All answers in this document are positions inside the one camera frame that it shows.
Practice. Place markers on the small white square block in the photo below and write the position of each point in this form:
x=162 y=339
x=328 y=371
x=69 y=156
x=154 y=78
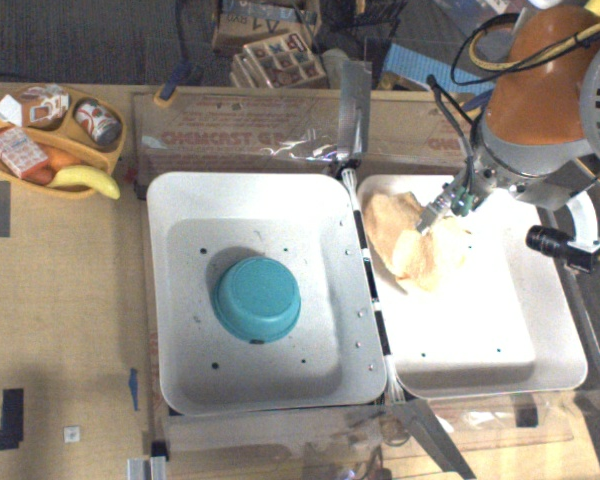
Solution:
x=72 y=434

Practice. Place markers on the orange and white carton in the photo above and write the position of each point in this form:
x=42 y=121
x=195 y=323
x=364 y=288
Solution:
x=42 y=108

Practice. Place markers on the yellow banana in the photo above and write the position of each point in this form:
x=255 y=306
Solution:
x=87 y=178

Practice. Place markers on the red and white can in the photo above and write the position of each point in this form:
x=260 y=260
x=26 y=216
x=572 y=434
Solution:
x=97 y=120

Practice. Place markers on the teal bowl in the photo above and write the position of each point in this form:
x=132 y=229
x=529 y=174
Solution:
x=257 y=298

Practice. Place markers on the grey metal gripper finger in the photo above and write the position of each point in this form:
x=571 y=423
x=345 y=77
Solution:
x=426 y=218

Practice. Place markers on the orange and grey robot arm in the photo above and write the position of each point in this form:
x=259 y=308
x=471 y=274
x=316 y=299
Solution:
x=535 y=98

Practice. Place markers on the orange carrot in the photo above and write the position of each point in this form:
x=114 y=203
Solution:
x=60 y=159

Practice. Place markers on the red and white box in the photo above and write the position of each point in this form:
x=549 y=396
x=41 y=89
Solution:
x=17 y=152

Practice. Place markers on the white plastic tray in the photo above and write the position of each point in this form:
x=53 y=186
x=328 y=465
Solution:
x=470 y=328
x=260 y=203

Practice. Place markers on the brown cardboard board red print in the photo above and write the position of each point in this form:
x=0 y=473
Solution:
x=240 y=133

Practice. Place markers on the orange divided plate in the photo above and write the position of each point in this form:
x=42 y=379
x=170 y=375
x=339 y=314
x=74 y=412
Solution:
x=80 y=140

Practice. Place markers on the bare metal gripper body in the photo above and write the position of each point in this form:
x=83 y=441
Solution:
x=467 y=185

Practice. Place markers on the black cylinder on white bracket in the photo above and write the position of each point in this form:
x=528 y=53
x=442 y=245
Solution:
x=550 y=240

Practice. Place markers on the tan flat bread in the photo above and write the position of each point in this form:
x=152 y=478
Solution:
x=387 y=228

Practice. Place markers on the pale yellow bread piece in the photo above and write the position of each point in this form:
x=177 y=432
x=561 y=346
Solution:
x=430 y=263

